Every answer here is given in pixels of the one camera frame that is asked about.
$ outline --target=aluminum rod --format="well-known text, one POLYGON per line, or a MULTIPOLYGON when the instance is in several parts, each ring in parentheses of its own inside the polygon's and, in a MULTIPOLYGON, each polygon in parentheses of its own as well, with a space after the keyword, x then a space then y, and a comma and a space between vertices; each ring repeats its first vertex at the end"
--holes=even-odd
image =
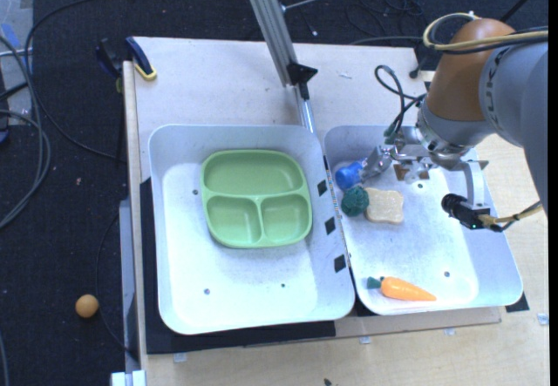
MULTIPOLYGON (((298 64, 298 60, 281 4, 278 0, 250 0, 250 3, 283 86, 293 85, 287 67, 289 64, 298 64)), ((310 101, 302 99, 298 90, 295 90, 295 95, 302 124, 316 133, 310 101)))

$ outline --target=toy bread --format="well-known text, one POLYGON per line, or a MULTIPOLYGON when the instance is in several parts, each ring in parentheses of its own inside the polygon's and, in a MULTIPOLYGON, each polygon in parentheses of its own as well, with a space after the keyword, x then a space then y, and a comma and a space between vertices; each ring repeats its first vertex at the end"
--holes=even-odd
POLYGON ((369 205, 364 216, 370 222, 399 224, 403 221, 403 194, 373 187, 365 188, 369 205))

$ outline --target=orange ball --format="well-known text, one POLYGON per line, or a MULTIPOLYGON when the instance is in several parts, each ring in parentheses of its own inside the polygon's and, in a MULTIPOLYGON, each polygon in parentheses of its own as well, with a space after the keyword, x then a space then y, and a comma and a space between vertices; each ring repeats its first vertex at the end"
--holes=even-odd
POLYGON ((99 301, 93 295, 83 295, 76 301, 76 313, 82 318, 91 318, 99 310, 99 301))

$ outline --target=white tray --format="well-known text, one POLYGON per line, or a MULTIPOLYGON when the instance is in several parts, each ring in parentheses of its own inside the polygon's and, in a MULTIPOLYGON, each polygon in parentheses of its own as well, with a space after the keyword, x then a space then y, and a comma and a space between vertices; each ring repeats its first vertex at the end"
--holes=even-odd
POLYGON ((354 305, 346 248, 327 183, 323 151, 299 125, 164 125, 149 139, 159 311, 173 331, 336 320, 354 305), (302 167, 310 188, 310 234, 285 247, 236 249, 211 237, 201 164, 214 152, 270 149, 302 167))
MULTIPOLYGON (((384 140, 385 126, 348 125, 331 129, 324 148, 332 174, 368 156, 384 140)), ((475 159, 474 151, 467 156, 475 159)), ((506 236, 469 230, 443 211, 448 193, 466 196, 463 173, 433 169, 430 179, 412 184, 397 180, 393 168, 364 186, 397 190, 404 196, 404 221, 371 223, 364 215, 348 217, 339 208, 357 295, 379 315, 400 315, 456 308, 496 307, 515 303, 523 286, 506 236), (396 276, 430 291, 436 301, 401 301, 366 287, 369 276, 396 276)), ((343 191, 334 182, 337 202, 343 191)), ((486 202, 492 205, 487 186, 486 202)))

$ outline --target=toy carrot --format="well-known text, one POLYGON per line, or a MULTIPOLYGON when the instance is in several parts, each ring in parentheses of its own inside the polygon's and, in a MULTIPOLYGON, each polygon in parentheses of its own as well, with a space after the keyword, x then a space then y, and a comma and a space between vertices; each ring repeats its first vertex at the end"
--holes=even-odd
POLYGON ((379 288, 382 295, 388 298, 400 299, 403 301, 436 301, 436 296, 423 288, 393 276, 380 278, 380 281, 369 277, 366 287, 368 289, 379 288))

